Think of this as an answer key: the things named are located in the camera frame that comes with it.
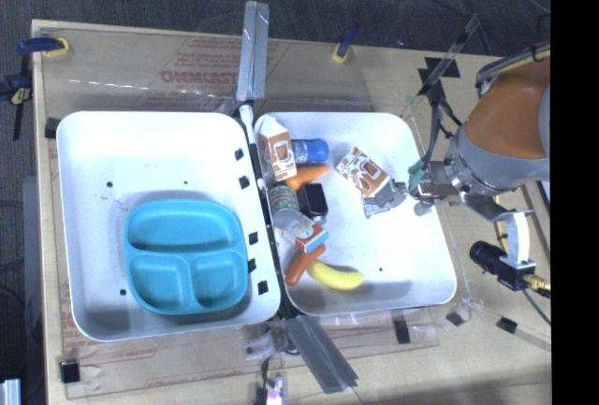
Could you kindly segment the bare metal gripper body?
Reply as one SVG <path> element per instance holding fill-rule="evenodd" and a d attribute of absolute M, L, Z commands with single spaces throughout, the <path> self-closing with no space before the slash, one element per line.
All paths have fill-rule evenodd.
<path fill-rule="evenodd" d="M 424 216 L 439 203 L 453 196 L 467 194 L 474 188 L 474 176 L 457 159 L 419 160 L 408 169 L 408 192 L 416 201 L 414 213 Z"/>

